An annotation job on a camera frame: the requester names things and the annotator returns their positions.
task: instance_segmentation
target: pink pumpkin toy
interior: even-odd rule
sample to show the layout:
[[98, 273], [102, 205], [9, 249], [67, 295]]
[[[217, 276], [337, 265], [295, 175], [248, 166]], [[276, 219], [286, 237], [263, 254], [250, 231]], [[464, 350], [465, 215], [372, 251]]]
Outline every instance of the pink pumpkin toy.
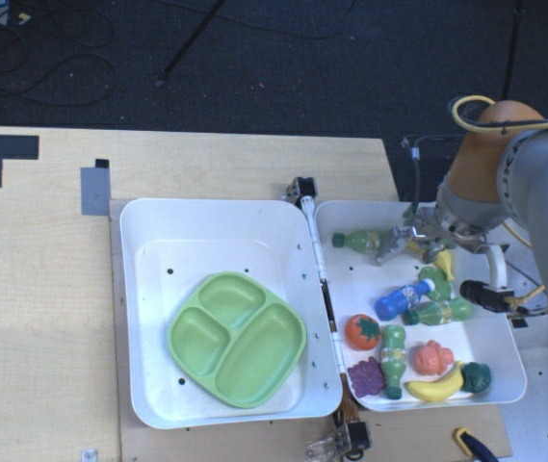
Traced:
[[454, 354], [434, 340], [417, 349], [413, 360], [419, 374], [442, 374], [454, 362]]

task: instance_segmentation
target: dark green vegetable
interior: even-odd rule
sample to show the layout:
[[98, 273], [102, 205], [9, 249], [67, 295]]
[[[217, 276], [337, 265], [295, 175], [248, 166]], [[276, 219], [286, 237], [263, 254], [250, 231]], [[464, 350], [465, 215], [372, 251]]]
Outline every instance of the dark green vegetable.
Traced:
[[492, 382], [492, 372], [486, 363], [466, 363], [462, 366], [464, 383], [460, 390], [478, 394], [483, 392]]

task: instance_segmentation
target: green divided plate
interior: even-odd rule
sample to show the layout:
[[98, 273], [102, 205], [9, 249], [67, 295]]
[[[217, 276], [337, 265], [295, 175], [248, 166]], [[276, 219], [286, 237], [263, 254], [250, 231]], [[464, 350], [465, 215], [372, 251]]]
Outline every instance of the green divided plate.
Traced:
[[305, 325], [283, 299], [239, 272], [209, 276], [169, 326], [170, 354], [196, 383], [235, 407], [271, 398], [300, 359]]

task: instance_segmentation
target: dark floor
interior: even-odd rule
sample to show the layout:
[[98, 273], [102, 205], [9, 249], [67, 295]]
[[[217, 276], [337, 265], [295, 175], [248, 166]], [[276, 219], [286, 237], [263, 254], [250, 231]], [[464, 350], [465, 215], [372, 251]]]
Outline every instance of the dark floor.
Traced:
[[226, 0], [157, 86], [216, 1], [11, 0], [0, 125], [380, 138], [401, 200], [402, 141], [430, 136], [432, 201], [463, 133], [452, 99], [548, 117], [548, 0]]

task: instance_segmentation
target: wooden table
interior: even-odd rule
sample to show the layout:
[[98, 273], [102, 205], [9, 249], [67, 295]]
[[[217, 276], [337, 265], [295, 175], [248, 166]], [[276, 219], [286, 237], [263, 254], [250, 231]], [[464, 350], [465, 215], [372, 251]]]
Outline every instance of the wooden table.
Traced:
[[[111, 218], [82, 214], [80, 172], [107, 160], [117, 200], [279, 199], [296, 176], [310, 176], [318, 200], [393, 201], [382, 142], [10, 127], [0, 135], [39, 140], [37, 159], [1, 166], [0, 461], [93, 460], [85, 449], [106, 462], [304, 460], [303, 445], [330, 432], [330, 417], [159, 431], [127, 412]], [[453, 439], [459, 426], [497, 456], [511, 455], [496, 405], [361, 418], [373, 445], [366, 462], [466, 460]]]

